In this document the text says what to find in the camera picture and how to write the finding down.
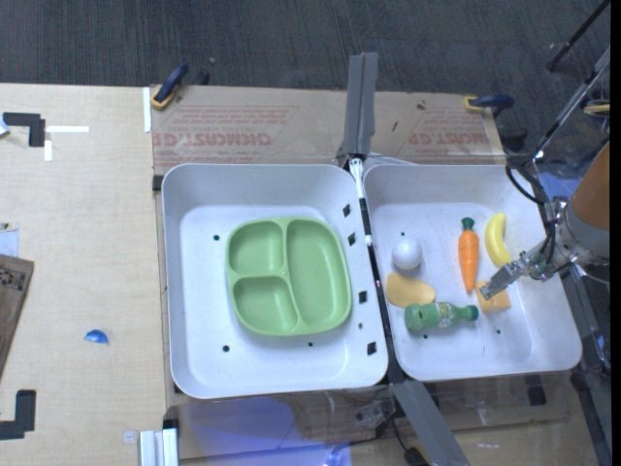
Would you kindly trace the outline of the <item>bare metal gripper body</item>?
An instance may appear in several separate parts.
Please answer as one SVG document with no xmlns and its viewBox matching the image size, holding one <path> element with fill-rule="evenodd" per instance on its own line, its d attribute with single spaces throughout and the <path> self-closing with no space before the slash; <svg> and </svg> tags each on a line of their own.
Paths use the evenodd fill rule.
<svg viewBox="0 0 621 466">
<path fill-rule="evenodd" d="M 576 244 L 551 240 L 543 241 L 530 250 L 522 251 L 517 259 L 522 275 L 533 280 L 547 281 L 572 265 L 576 258 Z"/>
</svg>

